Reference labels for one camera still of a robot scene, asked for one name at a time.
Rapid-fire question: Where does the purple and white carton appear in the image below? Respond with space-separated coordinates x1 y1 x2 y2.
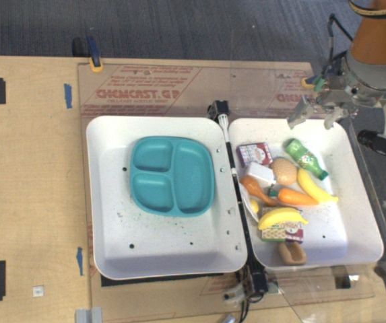
235 142 274 169

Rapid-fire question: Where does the brown bread loaf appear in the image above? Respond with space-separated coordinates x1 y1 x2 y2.
278 242 308 266

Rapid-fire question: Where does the teal divided plate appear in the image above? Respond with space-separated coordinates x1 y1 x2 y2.
129 136 216 219

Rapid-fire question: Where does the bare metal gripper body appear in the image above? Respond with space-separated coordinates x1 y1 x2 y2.
313 74 383 114

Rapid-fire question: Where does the green bottle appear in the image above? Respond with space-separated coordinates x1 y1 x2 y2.
284 138 329 182

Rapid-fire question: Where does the black cylinder on white bracket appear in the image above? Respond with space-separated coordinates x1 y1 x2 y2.
357 99 386 157

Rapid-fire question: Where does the brown cardboard board, red print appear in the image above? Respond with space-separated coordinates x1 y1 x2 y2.
77 58 382 316

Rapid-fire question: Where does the orange carrot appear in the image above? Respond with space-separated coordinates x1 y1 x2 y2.
267 187 319 207

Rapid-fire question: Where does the black block with thin wires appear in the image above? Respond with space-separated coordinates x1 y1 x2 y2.
246 267 269 296
207 100 230 120

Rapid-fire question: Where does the beige round bread bun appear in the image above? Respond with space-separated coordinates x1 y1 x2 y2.
268 157 298 187

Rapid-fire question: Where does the orange-brown chicken drumstick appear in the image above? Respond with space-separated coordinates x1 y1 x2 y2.
239 175 278 208

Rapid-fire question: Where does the white plastic tray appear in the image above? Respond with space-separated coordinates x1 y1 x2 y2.
86 115 249 281
228 118 385 269

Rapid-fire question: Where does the thin black and white rod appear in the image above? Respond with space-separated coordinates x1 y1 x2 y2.
217 112 264 276

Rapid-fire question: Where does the yellow banana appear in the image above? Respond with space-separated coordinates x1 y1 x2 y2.
257 207 309 231
296 168 340 205

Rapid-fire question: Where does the green and purple carton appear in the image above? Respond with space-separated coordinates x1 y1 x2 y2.
260 207 305 244

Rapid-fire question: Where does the white fried egg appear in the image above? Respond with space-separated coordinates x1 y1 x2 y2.
239 183 261 223

